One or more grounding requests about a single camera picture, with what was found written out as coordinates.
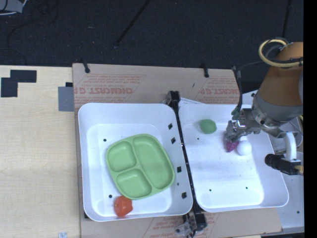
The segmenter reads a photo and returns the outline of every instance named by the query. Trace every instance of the white tray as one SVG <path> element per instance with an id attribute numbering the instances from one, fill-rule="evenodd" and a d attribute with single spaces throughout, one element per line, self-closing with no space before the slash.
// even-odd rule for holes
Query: white tray
<path id="1" fill-rule="evenodd" d="M 88 103 L 79 110 L 78 120 L 84 209 L 89 218 L 104 222 L 184 215 L 191 210 L 193 198 L 172 108 L 165 104 Z M 174 167 L 175 180 L 158 194 L 133 200 L 133 211 L 119 218 L 113 205 L 121 194 L 107 169 L 106 150 L 121 139 L 143 133 L 162 144 Z"/>
<path id="2" fill-rule="evenodd" d="M 180 107 L 197 203 L 207 212 L 284 206 L 288 191 L 282 174 L 264 162 L 267 154 L 274 153 L 267 133 L 243 137 L 252 145 L 250 155 L 225 150 L 224 134 L 235 107 L 214 104 Z M 202 119 L 215 121 L 216 132 L 204 134 L 199 127 Z"/>

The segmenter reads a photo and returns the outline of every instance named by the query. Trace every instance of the green object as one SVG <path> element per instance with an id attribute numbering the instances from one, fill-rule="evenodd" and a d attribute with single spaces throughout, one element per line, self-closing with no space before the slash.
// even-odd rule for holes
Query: green object
<path id="1" fill-rule="evenodd" d="M 210 119 L 201 120 L 199 126 L 204 134 L 211 134 L 217 130 L 216 123 Z"/>
<path id="2" fill-rule="evenodd" d="M 141 199 L 170 187 L 175 180 L 173 165 L 160 142 L 138 134 L 110 145 L 106 163 L 122 195 Z"/>

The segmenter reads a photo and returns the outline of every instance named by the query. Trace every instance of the red tomato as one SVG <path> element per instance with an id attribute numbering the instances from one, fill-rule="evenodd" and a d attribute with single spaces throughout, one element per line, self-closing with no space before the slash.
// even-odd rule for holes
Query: red tomato
<path id="1" fill-rule="evenodd" d="M 129 212 L 133 210 L 132 207 L 132 200 L 125 197 L 125 196 L 119 196 L 114 201 L 114 212 L 117 216 L 122 217 L 124 215 L 127 215 Z"/>

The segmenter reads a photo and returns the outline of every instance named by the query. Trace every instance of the brown cylinder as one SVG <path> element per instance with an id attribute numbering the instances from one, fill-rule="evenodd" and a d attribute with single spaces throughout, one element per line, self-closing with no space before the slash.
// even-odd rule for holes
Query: brown cylinder
<path id="1" fill-rule="evenodd" d="M 284 47 L 276 60 L 299 59 L 303 57 L 303 42 L 294 42 Z M 302 106 L 299 80 L 303 66 L 279 68 L 271 66 L 258 91 L 266 102 L 277 106 Z"/>

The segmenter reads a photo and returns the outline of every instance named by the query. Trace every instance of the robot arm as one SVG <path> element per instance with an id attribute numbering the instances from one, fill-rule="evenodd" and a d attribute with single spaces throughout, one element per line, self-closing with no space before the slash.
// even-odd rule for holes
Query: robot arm
<path id="1" fill-rule="evenodd" d="M 263 54 L 269 43 L 283 45 L 275 59 Z M 303 114 L 303 43 L 267 40 L 260 45 L 259 56 L 270 65 L 268 73 L 254 96 L 252 108 L 241 109 L 238 118 L 228 122 L 225 139 L 234 143 L 242 136 L 261 130 L 283 138 L 286 156 L 268 155 L 265 162 L 289 175 L 303 173 L 300 161 L 296 160 L 296 144 L 292 143 L 296 132 L 284 132 L 279 128 Z"/>

